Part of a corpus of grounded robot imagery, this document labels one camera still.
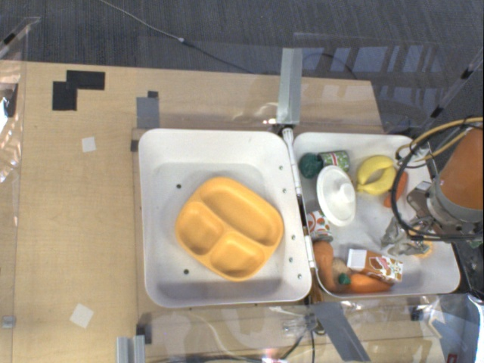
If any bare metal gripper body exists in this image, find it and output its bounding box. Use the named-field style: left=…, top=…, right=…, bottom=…
left=405, top=181, right=476, bottom=240

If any orange sausage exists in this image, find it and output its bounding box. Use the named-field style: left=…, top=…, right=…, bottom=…
left=383, top=170, right=410, bottom=209

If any white plastic tray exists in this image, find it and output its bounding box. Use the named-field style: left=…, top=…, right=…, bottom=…
left=293, top=132, right=462, bottom=299
left=138, top=128, right=314, bottom=309

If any orange and white carton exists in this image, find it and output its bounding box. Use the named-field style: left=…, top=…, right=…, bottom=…
left=346, top=248, right=405, bottom=285

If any yellow banana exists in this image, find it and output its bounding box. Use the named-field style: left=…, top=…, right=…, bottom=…
left=355, top=155, right=397, bottom=197

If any orange carrot with green top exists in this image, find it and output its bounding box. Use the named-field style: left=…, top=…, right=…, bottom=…
left=337, top=272, right=392, bottom=295

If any beige bread piece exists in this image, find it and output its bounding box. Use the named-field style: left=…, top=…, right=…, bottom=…
left=331, top=258, right=351, bottom=279

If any white lidded bowl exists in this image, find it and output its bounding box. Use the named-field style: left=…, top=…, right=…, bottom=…
left=315, top=164, right=358, bottom=228

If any orange and white can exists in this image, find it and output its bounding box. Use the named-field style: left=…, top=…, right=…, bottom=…
left=306, top=209, right=335, bottom=244

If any green can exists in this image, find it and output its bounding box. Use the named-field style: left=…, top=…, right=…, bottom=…
left=317, top=150, right=351, bottom=173

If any green broccoli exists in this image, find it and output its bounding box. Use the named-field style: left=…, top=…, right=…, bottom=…
left=299, top=152, right=324, bottom=180

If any thin black and white rod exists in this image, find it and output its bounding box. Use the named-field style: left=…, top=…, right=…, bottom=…
left=281, top=126, right=317, bottom=270

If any orange divided plate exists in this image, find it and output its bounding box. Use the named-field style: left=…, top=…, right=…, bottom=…
left=175, top=176, right=286, bottom=283

